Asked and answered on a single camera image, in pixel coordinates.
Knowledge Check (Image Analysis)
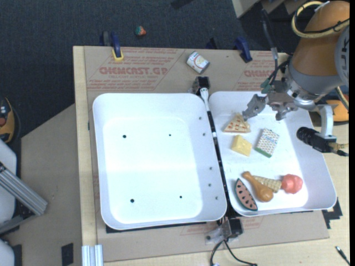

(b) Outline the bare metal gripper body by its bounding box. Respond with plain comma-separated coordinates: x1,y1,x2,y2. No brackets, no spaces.
265,87,317,112

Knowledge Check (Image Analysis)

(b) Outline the toy pizza slice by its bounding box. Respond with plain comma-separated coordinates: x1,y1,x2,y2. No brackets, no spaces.
223,112,251,134

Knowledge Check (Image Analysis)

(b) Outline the white and green patterned carton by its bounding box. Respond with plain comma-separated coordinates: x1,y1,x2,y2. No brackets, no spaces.
254,127,280,159

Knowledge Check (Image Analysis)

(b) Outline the yellow cheese wedge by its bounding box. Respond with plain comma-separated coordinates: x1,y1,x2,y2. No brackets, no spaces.
230,134,253,157

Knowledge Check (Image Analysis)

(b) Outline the white plastic tray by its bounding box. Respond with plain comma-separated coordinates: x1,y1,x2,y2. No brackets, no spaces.
92,93,229,231
207,90,338,217

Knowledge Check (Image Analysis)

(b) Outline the thin black and white rod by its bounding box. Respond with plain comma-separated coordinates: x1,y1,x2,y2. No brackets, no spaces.
199,88,232,219

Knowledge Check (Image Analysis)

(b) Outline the pink ice cream cone toy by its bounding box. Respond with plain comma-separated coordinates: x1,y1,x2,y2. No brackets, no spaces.
251,173,304,196

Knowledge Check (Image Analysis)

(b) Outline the small white and yellow can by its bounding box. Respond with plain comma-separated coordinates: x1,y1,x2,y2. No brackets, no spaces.
186,50,211,75

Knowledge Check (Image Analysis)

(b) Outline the brown toy chicken drumstick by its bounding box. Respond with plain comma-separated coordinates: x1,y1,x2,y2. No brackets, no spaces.
241,171,275,203

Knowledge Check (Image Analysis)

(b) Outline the toy watermelon slice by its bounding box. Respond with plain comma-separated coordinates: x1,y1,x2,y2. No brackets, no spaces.
235,177,259,212

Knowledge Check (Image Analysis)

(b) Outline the brown cardboard board red print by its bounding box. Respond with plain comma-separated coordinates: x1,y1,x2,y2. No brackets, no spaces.
83,45,331,263

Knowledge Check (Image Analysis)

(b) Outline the black cylinder on white bracket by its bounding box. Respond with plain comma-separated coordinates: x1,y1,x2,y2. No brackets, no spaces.
296,104,338,153

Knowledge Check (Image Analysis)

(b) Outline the black block with thin wires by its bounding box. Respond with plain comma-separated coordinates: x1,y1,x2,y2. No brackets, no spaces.
190,76,211,94
226,217,245,238

